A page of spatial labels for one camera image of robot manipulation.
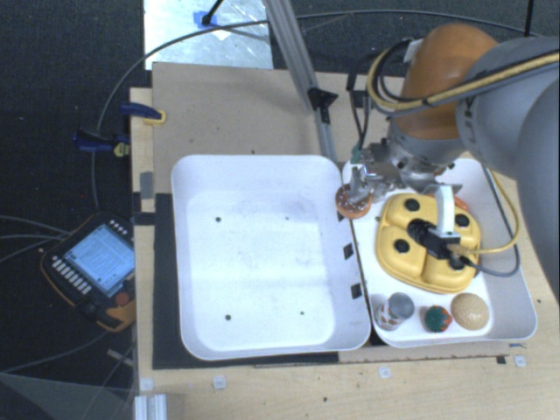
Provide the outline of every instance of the egg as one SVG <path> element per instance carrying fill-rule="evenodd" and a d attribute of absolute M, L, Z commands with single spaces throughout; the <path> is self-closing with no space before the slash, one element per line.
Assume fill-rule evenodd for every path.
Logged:
<path fill-rule="evenodd" d="M 488 323 L 490 311 L 482 298 L 470 292 L 456 296 L 451 302 L 451 315 L 467 330 L 480 330 Z"/>

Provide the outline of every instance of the blue tape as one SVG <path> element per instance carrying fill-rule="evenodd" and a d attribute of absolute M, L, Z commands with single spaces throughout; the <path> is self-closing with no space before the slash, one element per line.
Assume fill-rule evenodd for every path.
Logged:
<path fill-rule="evenodd" d="M 197 25 L 199 30 L 205 30 L 209 26 L 218 24 L 218 17 L 213 15 L 210 19 L 210 24 L 202 24 L 202 18 L 207 14 L 205 10 L 197 10 L 192 14 L 192 20 Z"/>

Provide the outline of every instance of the cable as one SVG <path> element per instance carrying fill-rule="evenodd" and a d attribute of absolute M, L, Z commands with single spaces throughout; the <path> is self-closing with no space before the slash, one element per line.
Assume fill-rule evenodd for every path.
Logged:
<path fill-rule="evenodd" d="M 456 15 L 456 14 L 448 14 L 448 13 L 443 13 L 443 12 L 425 11 L 425 10 L 343 10 L 343 11 L 323 12 L 323 13 L 319 13 L 319 14 L 307 14 L 307 15 L 303 15 L 303 16 L 296 16 L 296 18 L 298 20 L 309 20 L 309 19 L 313 19 L 313 18 L 339 18 L 339 19 L 342 19 L 341 16 L 361 16 L 361 15 L 369 15 L 369 14 L 409 14 L 409 15 L 419 15 L 419 16 L 440 17 L 440 18 L 451 18 L 451 19 L 454 19 L 454 20 L 462 20 L 462 21 L 465 21 L 465 22 L 473 22 L 473 23 L 476 23 L 476 24 L 493 26 L 493 27 L 497 27 L 497 28 L 501 28 L 501 29 L 509 30 L 509 31 L 513 31 L 513 32 L 521 32 L 521 33 L 524 32 L 524 30 L 521 30 L 521 29 L 516 28 L 514 26 L 510 26 L 510 25 L 506 25 L 506 24 L 499 24 L 499 23 L 492 22 L 492 21 L 489 21 L 489 20 L 483 20 L 483 19 L 479 19 L 479 18 L 475 18 L 475 17 L 465 17 L 465 16 L 460 16 L 460 15 Z M 150 52 L 147 52 L 141 59 L 137 60 L 122 75 L 120 80 L 113 87 L 113 90 L 111 91 L 107 100 L 105 101 L 105 105 L 103 106 L 103 109 L 102 109 L 102 111 L 99 115 L 99 119 L 97 121 L 97 130 L 98 131 L 101 130 L 101 126 L 103 124 L 103 120 L 105 119 L 105 115 L 107 114 L 107 111 L 109 109 L 109 105 L 113 101 L 113 99 L 115 98 L 116 93 L 118 92 L 121 85 L 126 81 L 126 79 L 130 76 L 130 74 L 140 64 L 142 64 L 145 60 L 147 60 L 153 54 L 156 54 L 156 53 L 164 50 L 168 46 L 175 45 L 175 44 L 177 44 L 179 42 L 182 42 L 184 40 L 195 38 L 195 37 L 201 36 L 203 34 L 208 34 L 209 32 L 231 30 L 231 29 L 235 29 L 235 28 L 243 28 L 243 27 L 246 27 L 246 26 L 263 25 L 263 24 L 267 24 L 268 22 L 269 22 L 268 20 L 263 19 L 263 20 L 256 20 L 256 21 L 251 21 L 251 22 L 242 22 L 242 23 L 239 23 L 239 24 L 228 24 L 228 25 L 223 25 L 223 26 L 213 26 L 211 28 L 206 28 L 205 30 L 191 32 L 191 33 L 186 34 L 184 36 L 180 36 L 178 38 L 175 38 L 173 40 L 170 40 L 168 42 L 163 43 L 162 45 L 154 48 Z M 98 195 L 97 195 L 97 185 L 95 183 L 95 153 L 94 152 L 92 152 L 91 168 L 92 168 L 92 170 L 91 170 L 91 182 L 92 182 L 92 194 L 93 194 L 93 198 L 94 198 L 94 206 L 95 206 L 95 209 L 97 211 L 99 211 L 101 209 L 101 206 L 99 204 L 99 198 L 98 198 Z"/>
<path fill-rule="evenodd" d="M 44 358 L 42 360 L 35 360 L 35 361 L 32 361 L 32 362 L 28 362 L 27 364 L 22 364 L 21 366 L 15 366 L 15 367 L 6 368 L 5 370 L 0 370 L 0 374 L 12 374 L 12 373 L 17 372 L 18 370 L 22 370 L 24 368 L 30 368 L 30 367 L 33 367 L 33 366 L 38 366 L 39 364 L 45 364 L 46 362 L 55 361 L 55 360 L 58 360 L 60 358 L 64 358 L 66 356 L 69 356 L 70 354 L 76 354 L 76 353 L 80 352 L 81 350 L 83 350 L 85 348 L 91 347 L 93 344 L 99 342 L 100 340 L 102 340 L 108 334 L 109 334 L 109 332 L 103 332 L 102 334 L 97 336 L 97 338 L 90 340 L 89 342 L 87 342 L 83 346 L 77 346 L 76 348 L 73 348 L 72 350 L 68 350 L 67 352 L 64 352 L 64 353 L 55 354 L 54 356 L 49 356 L 48 358 Z"/>
<path fill-rule="evenodd" d="M 91 409 L 95 406 L 95 402 L 97 401 L 97 399 L 99 398 L 99 396 L 102 394 L 102 391 L 105 389 L 105 387 L 107 386 L 107 384 L 109 383 L 109 381 L 111 380 L 111 378 L 113 378 L 113 375 L 116 373 L 116 371 L 118 370 L 118 368 L 124 363 L 124 360 L 126 360 L 126 357 L 130 354 L 130 352 L 132 352 L 132 350 L 134 350 L 136 342 L 134 342 L 129 349 L 124 352 L 121 356 L 121 358 L 119 358 L 119 360 L 116 362 L 116 364 L 113 366 L 113 368 L 111 369 L 111 371 L 108 373 L 107 377 L 105 378 L 105 380 L 103 380 L 103 382 L 101 383 L 101 386 L 99 387 L 99 389 L 97 390 L 97 392 L 95 393 L 95 395 L 92 397 L 92 399 L 89 401 L 89 404 L 86 407 L 86 410 L 84 410 L 83 415 L 81 416 L 81 420 L 86 420 L 86 418 L 88 418 L 89 412 L 91 411 Z"/>
<path fill-rule="evenodd" d="M 367 73 L 367 92 L 374 101 L 375 106 L 384 114 L 392 116 L 402 116 L 408 113 L 417 112 L 427 108 L 439 106 L 447 102 L 464 99 L 468 96 L 486 92 L 492 88 L 506 85 L 507 83 L 518 81 L 528 74 L 540 73 L 543 70 L 558 67 L 560 54 L 558 51 L 544 54 L 538 58 L 525 60 L 520 64 L 508 67 L 497 73 L 490 73 L 488 76 L 459 84 L 458 86 L 444 90 L 424 98 L 412 101 L 388 101 L 385 100 L 377 91 L 376 83 L 379 79 L 378 69 L 381 61 L 387 56 L 389 50 L 378 56 Z"/>
<path fill-rule="evenodd" d="M 130 409 L 132 407 L 132 403 L 133 403 L 134 396 L 135 396 L 135 394 L 134 394 L 134 378 L 132 378 L 132 381 L 130 382 L 129 388 L 126 389 L 126 392 L 127 392 L 126 399 L 121 401 L 121 405 L 116 407 L 116 409 L 113 411 L 113 414 L 111 414 L 111 417 L 109 417 L 108 420 L 115 420 L 117 415 L 119 415 L 120 417 L 123 417 L 124 416 L 123 412 L 125 412 L 126 409 Z"/>
<path fill-rule="evenodd" d="M 369 127 L 369 114 L 371 110 L 369 108 L 369 97 L 366 96 L 364 98 L 364 130 L 362 132 L 361 141 L 360 141 L 360 149 L 364 147 L 364 142 L 366 141 L 366 135 L 368 134 L 368 127 Z"/>
<path fill-rule="evenodd" d="M 13 252 L 7 256 L 5 256 L 4 258 L 0 259 L 0 264 L 7 262 L 8 260 L 10 260 L 11 258 L 14 258 L 16 256 L 19 256 L 21 254 L 23 254 L 24 252 L 27 252 L 28 250 L 34 249 L 34 248 L 38 248 L 40 246 L 42 246 L 43 244 L 47 244 L 48 242 L 51 242 L 52 240 L 44 240 L 44 241 L 39 241 L 39 242 L 35 242 L 33 243 L 31 246 L 26 246 L 24 248 L 21 248 L 20 250 L 17 250 L 16 252 Z"/>
<path fill-rule="evenodd" d="M 503 207 L 501 206 L 500 203 L 500 197 L 498 196 L 498 193 L 496 191 L 496 188 L 494 186 L 494 183 L 496 182 L 495 180 L 495 176 L 493 176 L 492 172 L 490 170 L 488 170 L 487 168 L 484 168 L 484 174 L 486 176 L 486 180 L 488 181 L 488 184 L 490 184 L 490 188 L 492 190 L 492 195 L 494 200 L 496 201 L 496 205 L 498 206 L 498 209 L 500 210 L 500 215 L 501 218 L 504 221 L 504 224 L 506 225 L 506 229 L 507 232 L 509 233 L 509 236 L 511 238 L 514 237 L 514 233 L 512 232 L 511 226 L 509 225 L 508 222 L 508 217 L 506 216 L 506 213 L 504 212 Z M 515 254 L 515 266 L 512 270 L 510 270 L 509 272 L 499 272 L 497 270 L 493 270 L 493 269 L 489 269 L 486 268 L 480 264 L 474 263 L 471 260 L 469 260 L 468 258 L 466 258 L 465 256 L 462 256 L 460 258 L 460 260 L 466 264 L 467 266 L 472 266 L 474 267 L 476 270 L 480 271 L 480 272 L 485 272 L 486 274 L 489 274 L 491 276 L 496 276 L 496 277 L 511 277 L 512 275 L 516 274 L 517 272 L 519 272 L 519 270 L 521 269 L 521 258 L 520 258 L 520 254 L 519 254 L 519 248 L 517 247 L 517 244 L 514 245 L 514 254 Z"/>
<path fill-rule="evenodd" d="M 447 247 L 451 250 L 454 254 L 466 256 L 466 255 L 482 255 L 482 254 L 498 254 L 500 252 L 504 252 L 505 250 L 511 249 L 519 239 L 519 235 L 521 233 L 521 223 L 519 222 L 519 215 L 517 214 L 517 210 L 515 209 L 514 203 L 509 198 L 508 194 L 504 190 L 503 186 L 501 186 L 500 181 L 496 177 L 496 175 L 490 171 L 490 175 L 492 177 L 493 182 L 499 188 L 502 196 L 506 200 L 509 208 L 512 211 L 515 220 L 515 233 L 512 235 L 511 239 L 506 243 L 496 248 L 466 248 L 464 246 L 460 246 L 459 244 L 449 244 Z"/>
<path fill-rule="evenodd" d="M 350 98 L 350 109 L 352 110 L 352 117 L 353 117 L 353 122 L 356 125 L 356 129 L 358 130 L 358 148 L 361 149 L 361 144 L 363 144 L 363 142 L 361 141 L 362 137 L 363 137 L 363 131 L 361 128 L 361 124 L 360 124 L 360 118 L 358 117 L 358 109 L 356 108 L 356 101 L 354 99 L 354 93 L 352 91 L 348 92 L 348 97 Z"/>
<path fill-rule="evenodd" d="M 41 238 L 43 240 L 58 240 L 63 239 L 62 236 L 52 236 L 49 234 L 5 234 L 0 236 L 0 240 L 15 240 L 18 238 Z"/>
<path fill-rule="evenodd" d="M 67 230 L 62 230 L 61 228 L 49 226 L 47 224 L 43 224 L 42 222 L 36 222 L 35 220 L 28 220 L 26 218 L 19 218 L 18 216 L 9 216 L 6 214 L 0 214 L 0 220 L 7 220 L 7 221 L 15 221 L 15 222 L 23 222 L 24 224 L 31 224 L 32 226 L 37 226 L 40 228 L 47 228 L 54 232 L 59 232 L 61 234 L 70 235 L 70 232 Z"/>
<path fill-rule="evenodd" d="M 535 0 L 527 1 L 527 16 L 525 17 L 525 31 L 523 36 L 527 37 L 531 33 L 531 22 L 533 21 L 533 8 L 535 7 Z"/>
<path fill-rule="evenodd" d="M 379 82 L 381 84 L 381 90 L 383 91 L 383 93 L 388 96 L 389 98 L 395 100 L 395 101 L 399 101 L 399 102 L 409 102 L 412 101 L 413 98 L 404 98 L 400 95 L 396 95 L 393 94 L 389 88 L 387 87 L 387 83 L 385 82 L 385 73 L 384 73 L 384 69 L 385 66 L 390 62 L 390 60 L 393 59 L 393 56 L 396 53 L 399 53 L 401 50 L 406 50 L 409 45 L 410 45 L 411 40 L 404 40 L 403 42 L 399 42 L 398 44 L 392 46 L 389 50 L 387 55 L 385 56 L 385 58 L 387 60 L 383 60 L 380 64 L 379 64 Z"/>

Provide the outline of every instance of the floor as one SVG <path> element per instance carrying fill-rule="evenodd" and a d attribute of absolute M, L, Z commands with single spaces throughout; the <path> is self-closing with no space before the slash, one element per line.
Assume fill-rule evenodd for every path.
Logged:
<path fill-rule="evenodd" d="M 399 10 L 301 22 L 318 71 L 346 73 L 356 58 L 398 40 L 423 36 L 450 21 L 448 15 L 491 20 L 514 27 L 477 23 L 499 41 L 520 36 L 528 0 L 292 0 L 295 12 Z M 429 11 L 420 14 L 405 10 Z M 560 0 L 535 0 L 531 31 L 558 36 Z M 284 67 L 274 33 L 273 67 Z M 91 156 L 77 150 L 73 134 L 95 130 L 102 107 L 119 78 L 145 53 L 144 0 L 0 0 L 0 215 L 72 230 L 95 212 Z M 101 133 L 126 134 L 118 112 L 127 89 L 150 85 L 150 72 L 136 68 L 108 106 Z M 130 163 L 104 152 L 96 155 L 99 206 L 130 217 Z M 132 371 L 107 356 L 131 346 L 131 329 L 101 336 L 59 297 L 39 272 L 52 242 L 13 235 L 53 231 L 0 219 L 0 371 L 87 344 L 92 346 L 18 375 L 127 389 Z M 20 249 L 26 252 L 5 259 Z"/>

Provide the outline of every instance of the yellow plastic toy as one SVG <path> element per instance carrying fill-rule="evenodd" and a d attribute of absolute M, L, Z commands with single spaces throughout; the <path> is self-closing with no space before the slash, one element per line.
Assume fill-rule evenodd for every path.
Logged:
<path fill-rule="evenodd" d="M 424 246 L 413 240 L 407 227 L 413 220 L 438 222 L 435 198 L 415 193 L 400 193 L 391 197 L 381 215 L 375 253 L 381 267 L 399 280 L 441 294 L 463 291 L 473 280 L 475 269 L 464 266 L 454 269 L 449 260 L 428 254 Z M 476 220 L 455 206 L 455 233 L 460 244 L 469 249 L 480 245 L 480 228 Z M 478 255 L 467 256 L 473 263 Z"/>

